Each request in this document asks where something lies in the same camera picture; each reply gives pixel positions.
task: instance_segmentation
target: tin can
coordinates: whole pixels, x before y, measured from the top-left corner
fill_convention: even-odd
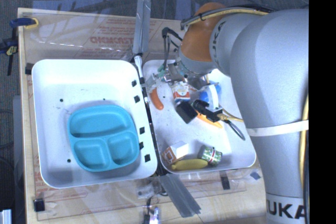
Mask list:
[[[222,152],[215,150],[214,147],[203,146],[199,157],[206,160],[209,165],[216,166],[222,159]]]

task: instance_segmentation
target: black hole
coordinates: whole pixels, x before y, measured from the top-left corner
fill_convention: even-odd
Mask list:
[[[149,154],[145,155],[145,163],[151,160],[151,156]]]
[[[137,96],[134,97],[134,100],[135,100],[136,103],[138,103],[140,101],[140,97],[137,95]]]

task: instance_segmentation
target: orange handle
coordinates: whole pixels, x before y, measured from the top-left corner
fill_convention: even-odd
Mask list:
[[[150,94],[150,98],[152,100],[152,103],[154,104],[154,106],[158,109],[158,110],[163,110],[163,103],[161,102],[161,100],[159,99],[159,96],[157,95],[158,89],[155,88]]]

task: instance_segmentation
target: blue plate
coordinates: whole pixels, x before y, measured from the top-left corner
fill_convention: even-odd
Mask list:
[[[68,121],[68,136],[77,163],[102,172],[133,163],[139,138],[131,115],[117,105],[99,105],[75,111]]]

